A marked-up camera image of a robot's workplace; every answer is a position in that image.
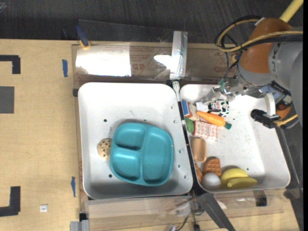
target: wooden table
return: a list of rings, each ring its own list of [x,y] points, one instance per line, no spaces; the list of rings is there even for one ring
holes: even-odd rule
[[[12,74],[12,63],[0,62],[0,86],[14,87],[15,93],[14,113],[0,114],[0,206],[9,205],[11,186],[21,187],[21,211],[0,217],[0,230],[69,230],[70,221],[79,219],[73,44],[78,42],[0,39],[1,55],[21,58],[21,74]],[[47,212],[40,212],[43,204]],[[237,230],[298,230],[290,201],[282,205],[283,213],[230,220]],[[201,222],[201,229],[216,228],[212,221]]]

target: toy carrot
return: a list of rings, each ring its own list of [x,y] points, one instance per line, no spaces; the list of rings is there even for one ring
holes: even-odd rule
[[[230,129],[230,123],[226,123],[225,119],[216,114],[211,114],[203,111],[197,111],[196,114],[206,120],[207,122],[216,125],[217,127],[225,126],[227,129]]]

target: orange cylinder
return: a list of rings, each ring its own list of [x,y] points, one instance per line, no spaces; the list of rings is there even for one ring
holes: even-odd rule
[[[278,18],[266,18],[261,21],[252,32],[249,40],[272,32],[288,31],[292,27]],[[240,58],[240,65],[243,69],[258,74],[269,73],[269,51],[273,43],[263,43],[249,47],[243,52]]]

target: egg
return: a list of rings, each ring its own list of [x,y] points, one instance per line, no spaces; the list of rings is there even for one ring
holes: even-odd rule
[[[206,173],[202,177],[202,185],[209,190],[218,189],[220,187],[220,178],[214,173]]]

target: teal plate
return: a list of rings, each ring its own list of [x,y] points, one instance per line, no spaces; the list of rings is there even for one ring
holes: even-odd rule
[[[164,130],[142,123],[124,123],[114,134],[110,167],[119,179],[143,186],[160,186],[173,167],[173,141]]]

